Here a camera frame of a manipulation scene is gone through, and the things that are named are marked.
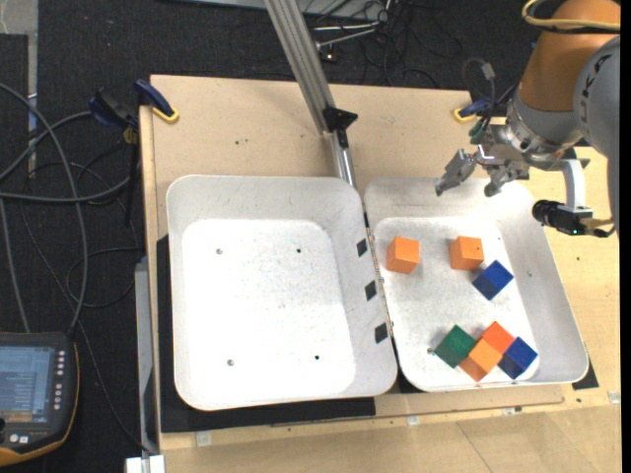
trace black bracket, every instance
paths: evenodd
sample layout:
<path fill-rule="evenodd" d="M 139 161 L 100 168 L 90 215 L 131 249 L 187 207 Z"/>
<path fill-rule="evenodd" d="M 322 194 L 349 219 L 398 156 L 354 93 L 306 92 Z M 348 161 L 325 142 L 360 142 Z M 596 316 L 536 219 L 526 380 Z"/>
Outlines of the black bracket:
<path fill-rule="evenodd" d="M 346 137 L 346 128 L 355 122 L 357 114 L 328 106 L 322 111 L 326 127 L 331 133 L 337 131 L 339 145 L 342 149 L 348 149 L 348 138 Z"/>

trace metal plate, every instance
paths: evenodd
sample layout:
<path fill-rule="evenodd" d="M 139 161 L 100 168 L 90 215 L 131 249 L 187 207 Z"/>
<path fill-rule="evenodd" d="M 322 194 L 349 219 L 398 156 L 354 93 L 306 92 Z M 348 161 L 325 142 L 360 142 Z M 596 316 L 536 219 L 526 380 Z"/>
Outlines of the metal plate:
<path fill-rule="evenodd" d="M 189 175 L 167 195 L 175 387 L 217 410 L 375 396 L 396 377 L 355 189 Z"/>
<path fill-rule="evenodd" d="M 380 178 L 365 203 L 381 268 L 399 364 L 425 391 L 580 379 L 588 358 L 543 228 L 532 218 L 534 200 L 518 183 L 486 198 L 484 179 L 470 179 L 441 197 L 434 180 Z M 409 275 L 386 270 L 394 236 L 421 242 L 421 263 Z M 485 259 L 477 270 L 453 270 L 449 245 L 458 236 L 479 237 Z M 471 284 L 494 260 L 515 277 L 489 301 Z M 494 368 L 476 382 L 452 369 L 432 350 L 455 325 L 474 338 L 494 320 L 538 353 L 516 380 Z"/>

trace red-orange block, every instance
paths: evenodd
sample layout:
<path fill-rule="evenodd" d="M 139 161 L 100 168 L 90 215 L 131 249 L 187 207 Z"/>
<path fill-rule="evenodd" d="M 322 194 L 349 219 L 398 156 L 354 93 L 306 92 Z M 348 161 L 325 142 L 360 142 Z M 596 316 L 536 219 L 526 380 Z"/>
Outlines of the red-orange block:
<path fill-rule="evenodd" d="M 391 272 L 412 273 L 421 262 L 421 242 L 395 236 L 387 247 L 386 268 Z"/>
<path fill-rule="evenodd" d="M 504 354 L 515 341 L 515 337 L 504 329 L 497 320 L 486 328 L 480 338 L 484 338 L 500 354 Z"/>
<path fill-rule="evenodd" d="M 450 245 L 454 270 L 475 270 L 484 261 L 482 240 L 474 236 L 459 236 Z"/>
<path fill-rule="evenodd" d="M 500 361 L 502 361 L 502 354 L 491 347 L 484 338 L 480 338 L 459 366 L 477 382 L 493 370 Z"/>

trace green block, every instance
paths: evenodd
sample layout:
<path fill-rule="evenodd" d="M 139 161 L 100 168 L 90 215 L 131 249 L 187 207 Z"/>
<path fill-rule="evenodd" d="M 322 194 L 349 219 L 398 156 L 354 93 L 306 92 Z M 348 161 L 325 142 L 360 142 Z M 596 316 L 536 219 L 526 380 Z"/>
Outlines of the green block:
<path fill-rule="evenodd" d="M 452 368 L 458 366 L 469 355 L 475 340 L 461 327 L 455 325 L 434 353 Z"/>

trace wooden table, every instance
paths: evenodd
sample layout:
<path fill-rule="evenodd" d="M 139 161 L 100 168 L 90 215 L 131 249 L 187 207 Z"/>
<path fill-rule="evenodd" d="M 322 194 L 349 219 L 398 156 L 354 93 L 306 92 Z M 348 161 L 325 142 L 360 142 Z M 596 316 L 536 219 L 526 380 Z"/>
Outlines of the wooden table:
<path fill-rule="evenodd" d="M 316 133 L 296 83 L 174 76 L 153 76 L 151 82 L 180 112 L 176 124 L 147 107 L 140 113 L 158 370 L 156 242 L 168 233 L 169 185 L 190 173 L 335 171 L 328 140 Z M 359 114 L 348 134 L 362 195 L 380 176 L 440 176 L 456 149 L 469 147 L 469 126 L 452 118 L 455 108 L 470 102 L 467 93 L 341 85 L 331 91 L 337 106 Z M 591 148 L 577 151 L 592 160 L 585 170 L 588 204 L 595 217 L 608 217 L 606 161 Z M 474 176 L 486 175 L 477 170 Z M 525 186 L 535 198 L 565 200 L 561 173 L 534 169 Z M 546 234 L 598 387 L 575 390 L 568 383 L 413 394 L 395 388 L 376 398 L 374 418 L 203 436 L 159 432 L 168 472 L 620 471 L 618 237 L 570 237 L 548 228 Z"/>

